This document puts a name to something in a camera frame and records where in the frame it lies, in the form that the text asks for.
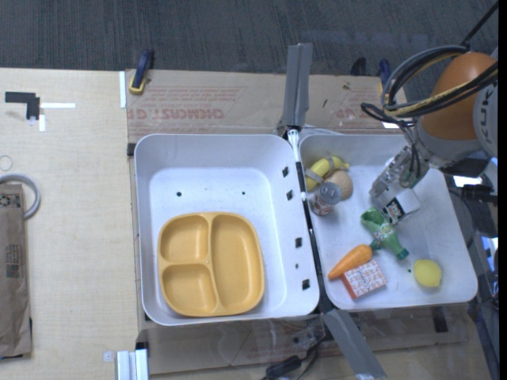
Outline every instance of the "gray floor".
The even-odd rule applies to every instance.
[[[284,73],[287,46],[314,43],[314,74],[376,74],[426,48],[458,44],[496,0],[0,0],[0,67],[154,68]],[[473,39],[498,42],[497,15]],[[407,93],[434,83],[422,75]]]

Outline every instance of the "metal ring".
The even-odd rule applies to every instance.
[[[3,168],[2,167],[2,159],[7,159],[10,164],[9,166],[7,166],[6,168]],[[8,172],[12,167],[13,167],[13,159],[9,156],[9,155],[0,155],[0,170],[3,171],[3,172]]]
[[[30,177],[26,176],[25,174],[21,174],[21,173],[7,173],[7,174],[4,174],[3,176],[0,176],[0,184],[6,183],[8,181],[19,181],[21,183],[25,183],[35,193],[35,200],[33,201],[32,206],[24,214],[24,218],[29,219],[30,217],[32,217],[36,213],[37,209],[40,206],[40,190],[39,190],[39,188],[37,187],[35,182]]]

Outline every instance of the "toy banana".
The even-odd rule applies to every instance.
[[[343,162],[340,158],[338,158],[336,156],[330,156],[330,158],[333,159],[334,170],[336,170],[336,169],[347,170],[349,168],[349,164]],[[310,167],[310,171],[312,172],[312,174],[314,173],[319,177],[324,177],[327,173],[329,173],[330,167],[331,167],[330,160],[328,158],[322,158],[322,159],[319,159],[318,161],[316,161]],[[318,184],[318,182],[310,176],[306,176],[305,180],[307,183],[307,190],[309,192],[311,192],[315,188],[315,186]]]

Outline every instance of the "green toy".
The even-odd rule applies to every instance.
[[[408,256],[409,251],[400,245],[395,228],[375,207],[368,208],[361,215],[361,222],[375,237],[370,244],[373,250],[388,248],[398,260],[403,260]]]

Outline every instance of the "small box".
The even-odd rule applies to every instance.
[[[386,276],[380,270],[376,260],[372,259],[361,266],[351,269],[342,276],[350,297],[357,298],[386,285]]]

